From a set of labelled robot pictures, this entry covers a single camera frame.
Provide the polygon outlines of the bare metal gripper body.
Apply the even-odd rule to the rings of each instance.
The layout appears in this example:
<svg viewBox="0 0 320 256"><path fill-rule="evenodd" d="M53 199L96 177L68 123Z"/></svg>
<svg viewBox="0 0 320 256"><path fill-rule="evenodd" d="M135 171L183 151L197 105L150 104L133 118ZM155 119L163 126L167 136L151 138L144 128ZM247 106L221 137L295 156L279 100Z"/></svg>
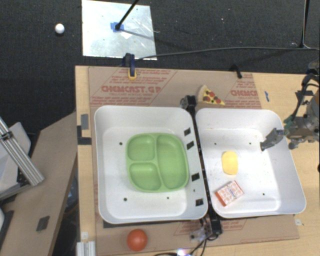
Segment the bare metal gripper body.
<svg viewBox="0 0 320 256"><path fill-rule="evenodd" d="M319 117L305 113L303 116L293 118L289 116L284 120L284 133L291 143L319 142Z"/></svg>

